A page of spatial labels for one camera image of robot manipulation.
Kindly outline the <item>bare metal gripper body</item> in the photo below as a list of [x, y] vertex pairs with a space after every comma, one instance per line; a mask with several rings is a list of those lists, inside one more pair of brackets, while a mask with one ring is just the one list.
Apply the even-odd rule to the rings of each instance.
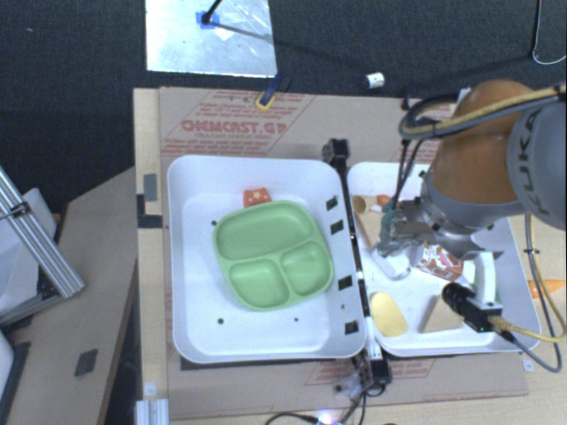
[[424, 216], [423, 205], [424, 201], [420, 197], [399, 202], [392, 198], [382, 207], [379, 237], [389, 235], [398, 242], [398, 250], [394, 254], [409, 245], [436, 243], [433, 223]]

